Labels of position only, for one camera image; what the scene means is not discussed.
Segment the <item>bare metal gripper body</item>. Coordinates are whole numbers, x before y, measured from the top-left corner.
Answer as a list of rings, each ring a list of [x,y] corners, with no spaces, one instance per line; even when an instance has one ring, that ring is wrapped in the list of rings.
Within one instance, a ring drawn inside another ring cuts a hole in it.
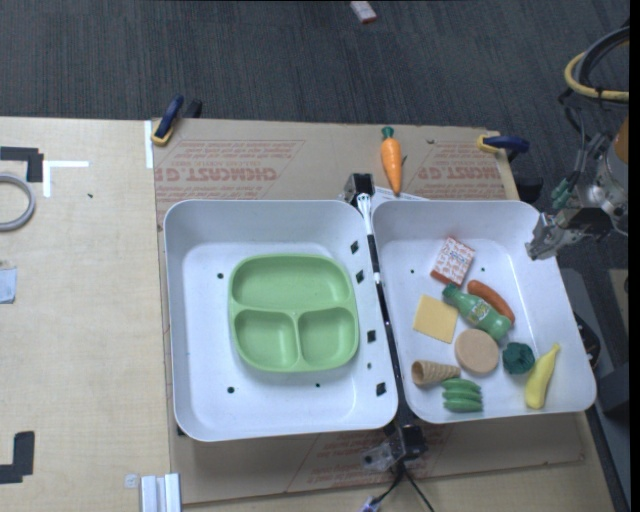
[[[584,238],[602,240],[612,233],[628,236],[628,198],[619,183],[567,186],[566,194],[560,210],[562,244]]]

